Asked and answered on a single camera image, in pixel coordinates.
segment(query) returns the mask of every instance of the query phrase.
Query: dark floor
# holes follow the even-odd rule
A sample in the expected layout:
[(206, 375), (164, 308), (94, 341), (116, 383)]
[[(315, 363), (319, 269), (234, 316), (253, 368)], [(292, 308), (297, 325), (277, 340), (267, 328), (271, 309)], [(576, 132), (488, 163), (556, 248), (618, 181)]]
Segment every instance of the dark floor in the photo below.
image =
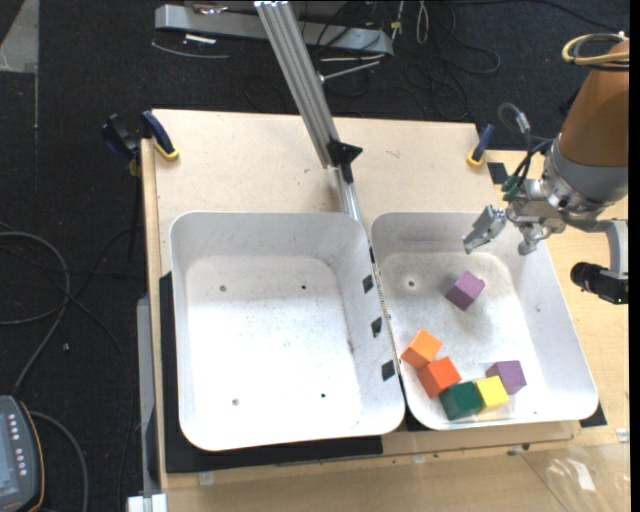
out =
[[(126, 496), (142, 489), (136, 304), (146, 290), (141, 236), (128, 258), (136, 178), (105, 147), (101, 126), (118, 113), (139, 136), (138, 115), (147, 108), (295, 113), (268, 43), (183, 44), (184, 33), (155, 30), (154, 10), (164, 3), (40, 0), (37, 73), (8, 71), (0, 60), (0, 393), (12, 391), (54, 325), (69, 275), (73, 299), (18, 396), (74, 434), (88, 466), (88, 509), (97, 512), (123, 510)], [(0, 0), (0, 41), (21, 4)], [(335, 23), (371, 21), (391, 33), (398, 2), (349, 4)], [(427, 44), (416, 41), (418, 2), (405, 2), (395, 56), (329, 82), (334, 115), (463, 121), (479, 130), (491, 123), (490, 147), (521, 149), (498, 106), (517, 105), (535, 134), (554, 136), (587, 74), (562, 61), (562, 47), (582, 34), (629, 35), (630, 28), (623, 0), (425, 4)], [(320, 62), (320, 70), (351, 65)], [(14, 231), (51, 244), (68, 273), (42, 242), (6, 236)], [(36, 426), (45, 506), (81, 509), (73, 447), (50, 424)]]

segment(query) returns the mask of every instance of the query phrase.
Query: block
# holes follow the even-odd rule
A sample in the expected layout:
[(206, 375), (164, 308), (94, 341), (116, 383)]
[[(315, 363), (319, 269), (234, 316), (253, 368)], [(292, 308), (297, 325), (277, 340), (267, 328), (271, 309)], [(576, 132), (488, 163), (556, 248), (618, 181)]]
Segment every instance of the block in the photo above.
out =
[(484, 289), (484, 281), (465, 270), (456, 282), (445, 294), (445, 297), (458, 306), (462, 311), (466, 311), (471, 303), (478, 298)]
[(482, 398), (473, 382), (462, 382), (445, 389), (440, 395), (440, 402), (449, 421), (471, 416), (483, 407)]
[(498, 375), (478, 379), (475, 381), (478, 393), (482, 399), (482, 410), (490, 411), (509, 402), (507, 390), (502, 385), (502, 380)]
[(527, 385), (520, 361), (497, 361), (485, 372), (487, 377), (498, 375), (507, 395), (515, 395)]
[(449, 356), (429, 363), (418, 374), (427, 395), (430, 398), (439, 396), (449, 386), (460, 382), (461, 377)]
[(440, 347), (442, 347), (442, 342), (438, 338), (424, 329), (418, 329), (400, 358), (416, 370), (422, 370), (429, 363), (435, 361)]

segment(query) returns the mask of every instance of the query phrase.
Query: purple cube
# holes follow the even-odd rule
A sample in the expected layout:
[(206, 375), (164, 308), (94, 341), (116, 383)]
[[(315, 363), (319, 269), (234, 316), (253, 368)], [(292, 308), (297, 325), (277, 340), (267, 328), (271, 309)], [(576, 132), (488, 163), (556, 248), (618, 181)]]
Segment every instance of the purple cube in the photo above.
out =
[(487, 377), (500, 376), (507, 395), (515, 395), (527, 385), (520, 361), (498, 361), (485, 372)]
[(484, 281), (465, 270), (445, 294), (445, 297), (462, 311), (466, 311), (471, 303), (478, 298), (483, 288)]

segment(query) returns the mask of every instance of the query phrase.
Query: orange block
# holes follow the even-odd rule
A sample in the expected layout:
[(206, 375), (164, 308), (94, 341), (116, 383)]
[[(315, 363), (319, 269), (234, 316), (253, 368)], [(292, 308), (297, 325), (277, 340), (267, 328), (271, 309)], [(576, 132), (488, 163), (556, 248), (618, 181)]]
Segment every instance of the orange block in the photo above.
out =
[(429, 363), (435, 361), (440, 347), (442, 347), (442, 342), (438, 338), (424, 329), (419, 329), (400, 358), (416, 370), (422, 370)]
[(418, 379), (420, 379), (427, 395), (430, 398), (435, 398), (440, 396), (449, 386), (460, 382), (461, 377), (449, 356), (444, 356), (425, 366), (418, 374)]

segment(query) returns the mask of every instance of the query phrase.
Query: metal plate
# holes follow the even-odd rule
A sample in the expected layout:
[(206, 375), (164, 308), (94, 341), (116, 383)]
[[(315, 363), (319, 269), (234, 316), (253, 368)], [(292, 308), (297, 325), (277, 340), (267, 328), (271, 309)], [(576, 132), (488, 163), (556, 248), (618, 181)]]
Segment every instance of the metal plate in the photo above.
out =
[(365, 232), (342, 213), (189, 212), (170, 231), (180, 425), (225, 450), (404, 416)]
[[(462, 381), (485, 377), (495, 361), (521, 362), (527, 386), (493, 411), (449, 421), (426, 394), (418, 372), (400, 362), (407, 403), (423, 425), (448, 430), (582, 419), (598, 395), (544, 243), (520, 256), (522, 236), (510, 223), (467, 255), (462, 239), (475, 213), (388, 213), (371, 228), (372, 245), (398, 355), (419, 328), (443, 342)], [(462, 311), (445, 293), (465, 270), (485, 282)]]

